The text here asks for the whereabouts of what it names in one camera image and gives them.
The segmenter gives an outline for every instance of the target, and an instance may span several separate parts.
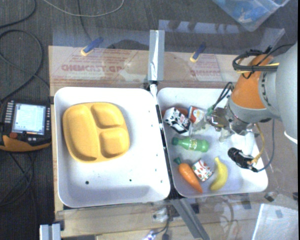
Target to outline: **plastic bottle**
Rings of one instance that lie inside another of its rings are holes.
[[[207,152],[209,149],[209,142],[205,139],[195,139],[195,138],[172,138],[172,145],[176,146],[179,145],[183,147],[186,150],[192,150],[192,151],[201,151],[201,152]]]

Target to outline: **orange carrot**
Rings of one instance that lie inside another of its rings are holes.
[[[184,162],[181,162],[180,157],[177,157],[173,160],[174,162],[176,162],[179,167],[178,167],[178,171],[181,174],[181,176],[193,187],[195,188],[197,191],[199,191],[200,193],[203,193],[202,187],[199,183],[199,180],[196,176],[196,174],[194,173],[194,171],[191,169],[190,165]]]

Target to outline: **yellow plate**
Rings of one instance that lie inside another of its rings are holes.
[[[64,112],[62,124],[66,146],[79,162],[96,163],[118,158],[129,149],[126,121],[112,103],[73,105]]]

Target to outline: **white tray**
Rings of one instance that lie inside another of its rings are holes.
[[[109,102],[125,118],[130,148],[121,157],[97,162],[74,160],[63,135],[62,116],[79,103]],[[153,96],[138,88],[65,87],[54,96],[57,185],[60,200],[82,208],[156,202],[170,192],[170,181]]]
[[[165,111],[171,107],[196,106],[207,109],[213,105],[218,99],[222,89],[203,89],[203,88],[163,88],[158,92],[158,104],[161,111]],[[223,108],[226,104],[226,98],[218,104]],[[268,186],[268,177],[265,170],[260,172],[252,172],[248,169],[238,167],[228,156],[228,150],[231,147],[242,150],[246,155],[256,156],[259,153],[257,144],[253,134],[246,136],[232,135],[225,142],[219,142],[220,132],[210,126],[200,137],[206,139],[209,144],[209,150],[206,153],[198,151],[189,151],[181,146],[171,144],[172,137],[180,136],[166,123],[164,125],[164,133],[167,143],[168,157],[170,161],[172,178],[176,190],[186,198],[199,198],[218,195],[242,194],[262,192]],[[174,158],[180,157],[182,162],[194,164],[199,159],[203,159],[212,170],[215,170],[214,158],[219,157],[228,168],[228,179],[223,188],[218,191],[209,189],[211,183],[216,177],[214,173],[208,180],[201,183],[203,194],[193,189],[179,174],[178,165],[173,162]],[[264,167],[260,158],[257,169]]]

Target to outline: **toy banana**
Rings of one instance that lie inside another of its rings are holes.
[[[216,165],[216,178],[210,186],[211,191],[217,191],[221,189],[227,182],[228,179],[228,168],[219,160],[219,157],[214,159]]]

